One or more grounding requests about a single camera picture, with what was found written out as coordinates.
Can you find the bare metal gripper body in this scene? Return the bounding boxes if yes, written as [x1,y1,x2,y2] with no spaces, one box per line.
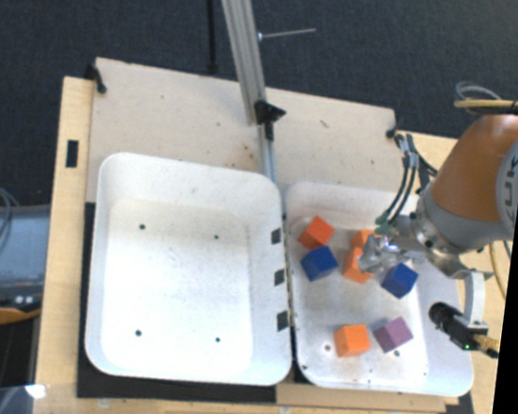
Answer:
[373,210,474,280]

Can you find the orange cube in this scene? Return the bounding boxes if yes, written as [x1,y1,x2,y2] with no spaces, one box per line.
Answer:
[349,227,379,253]
[329,319,375,362]
[297,213,338,253]
[340,245,378,286]

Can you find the blue cube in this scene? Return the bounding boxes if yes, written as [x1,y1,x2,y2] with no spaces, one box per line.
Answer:
[378,259,421,302]
[297,242,343,286]

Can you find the purple cube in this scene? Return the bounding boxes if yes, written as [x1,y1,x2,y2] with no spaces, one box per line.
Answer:
[370,313,418,358]

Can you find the thin black and white rod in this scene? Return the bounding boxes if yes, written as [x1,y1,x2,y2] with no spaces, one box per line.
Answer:
[266,209,311,333]

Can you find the white plastic tray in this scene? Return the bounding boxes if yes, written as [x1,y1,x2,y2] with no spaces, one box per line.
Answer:
[258,176,497,408]
[72,147,318,399]

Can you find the pale wood board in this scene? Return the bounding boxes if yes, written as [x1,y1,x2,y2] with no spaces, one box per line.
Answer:
[53,55,498,414]

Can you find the black cylinder on white bracket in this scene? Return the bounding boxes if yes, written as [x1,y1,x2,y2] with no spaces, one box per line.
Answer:
[423,264,497,354]

